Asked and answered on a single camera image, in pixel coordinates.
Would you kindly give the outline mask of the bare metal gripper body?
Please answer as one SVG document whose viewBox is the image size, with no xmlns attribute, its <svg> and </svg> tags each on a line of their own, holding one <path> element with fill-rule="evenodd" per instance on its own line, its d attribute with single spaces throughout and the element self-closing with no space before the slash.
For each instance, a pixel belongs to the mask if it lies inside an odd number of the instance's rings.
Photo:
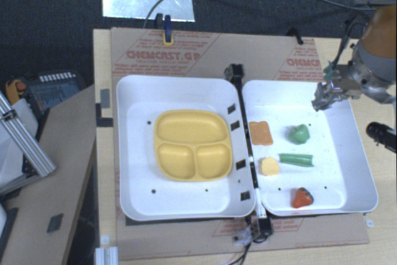
<svg viewBox="0 0 397 265">
<path fill-rule="evenodd" d="M 328 95 L 332 100 L 358 99 L 362 95 L 360 84 L 354 79 L 350 66 L 337 65 L 328 72 Z"/>
</svg>

